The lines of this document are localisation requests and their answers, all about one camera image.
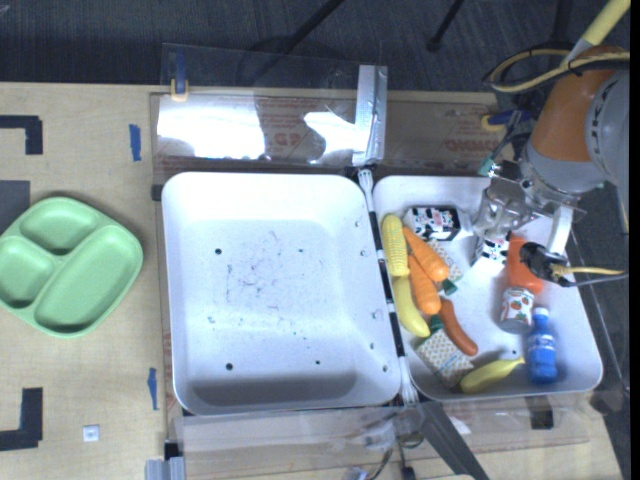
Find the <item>soda can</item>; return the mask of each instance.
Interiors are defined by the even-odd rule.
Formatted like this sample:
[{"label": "soda can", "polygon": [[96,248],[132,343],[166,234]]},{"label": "soda can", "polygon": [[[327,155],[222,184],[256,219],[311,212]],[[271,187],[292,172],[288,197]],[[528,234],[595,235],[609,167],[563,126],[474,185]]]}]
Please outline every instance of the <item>soda can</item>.
[{"label": "soda can", "polygon": [[502,295],[498,326],[511,334],[526,334],[531,330],[533,293],[520,286],[510,286]]}]

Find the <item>wooden surface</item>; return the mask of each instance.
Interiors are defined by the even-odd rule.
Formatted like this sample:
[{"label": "wooden surface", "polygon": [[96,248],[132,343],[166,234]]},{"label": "wooden surface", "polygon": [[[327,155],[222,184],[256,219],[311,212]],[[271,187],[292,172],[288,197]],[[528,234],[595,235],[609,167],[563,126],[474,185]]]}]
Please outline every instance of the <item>wooden surface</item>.
[{"label": "wooden surface", "polygon": [[[66,195],[93,205],[130,229],[145,253],[130,292],[85,337],[53,338],[0,310],[0,430],[17,428],[22,388],[44,390],[43,440],[35,449],[0,452],[0,479],[144,478],[145,461],[162,456],[168,427],[156,214],[150,198],[149,95],[157,89],[0,84],[0,114],[38,115],[44,122],[41,156],[24,154],[20,132],[0,130],[0,179],[29,180],[32,204]],[[413,94],[398,99],[409,97],[420,99]],[[130,124],[141,130],[139,162],[132,158]],[[147,387],[149,368],[157,370],[159,410],[153,410]],[[582,442],[544,448],[521,442],[517,450],[479,453],[478,460],[491,478],[620,478],[602,418],[591,411],[581,421],[587,436]],[[85,443],[82,427],[93,424],[100,425],[100,440]],[[419,478],[451,477],[439,458],[414,466]],[[259,478],[343,475],[344,469]],[[397,465],[390,464],[379,478],[399,479]]]}]

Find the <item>yellow tube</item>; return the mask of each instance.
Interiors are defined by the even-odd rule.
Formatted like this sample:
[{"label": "yellow tube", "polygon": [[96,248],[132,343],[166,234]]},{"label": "yellow tube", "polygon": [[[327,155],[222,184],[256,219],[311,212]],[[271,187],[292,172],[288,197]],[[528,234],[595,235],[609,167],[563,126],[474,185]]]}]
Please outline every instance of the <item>yellow tube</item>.
[{"label": "yellow tube", "polygon": [[592,45],[600,44],[629,10],[629,7],[631,7],[631,0],[609,0],[589,25],[589,28],[582,34],[581,39]]}]

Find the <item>red object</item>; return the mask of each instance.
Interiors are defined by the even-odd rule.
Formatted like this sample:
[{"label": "red object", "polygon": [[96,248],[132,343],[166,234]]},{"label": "red object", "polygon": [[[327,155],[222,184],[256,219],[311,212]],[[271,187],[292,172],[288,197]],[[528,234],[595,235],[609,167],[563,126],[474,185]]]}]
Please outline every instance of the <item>red object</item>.
[{"label": "red object", "polygon": [[527,241],[513,233],[509,239],[509,250],[507,251],[507,273],[509,275],[510,286],[520,286],[526,288],[534,295],[540,293],[544,286],[544,281],[536,277],[527,266],[520,261],[520,249]]}]

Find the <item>dark background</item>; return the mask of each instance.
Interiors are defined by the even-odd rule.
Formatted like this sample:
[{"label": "dark background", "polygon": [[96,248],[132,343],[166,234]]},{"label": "dark background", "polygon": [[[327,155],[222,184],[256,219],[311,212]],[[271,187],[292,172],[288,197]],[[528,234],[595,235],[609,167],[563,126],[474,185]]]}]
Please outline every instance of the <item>dark background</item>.
[{"label": "dark background", "polygon": [[[292,34],[326,1],[0,0],[0,81],[157,84],[163,43],[247,50]],[[390,89],[486,91],[482,76],[499,61],[551,38],[575,42],[607,1],[467,0],[430,53],[426,39],[453,0],[346,0],[293,53],[386,65]],[[571,5],[558,29],[559,4]],[[606,42],[630,49],[630,35],[628,13]],[[628,269],[615,191],[596,190],[581,206],[589,213],[570,255]],[[629,285],[582,294],[605,363],[593,405],[630,478]]]}]

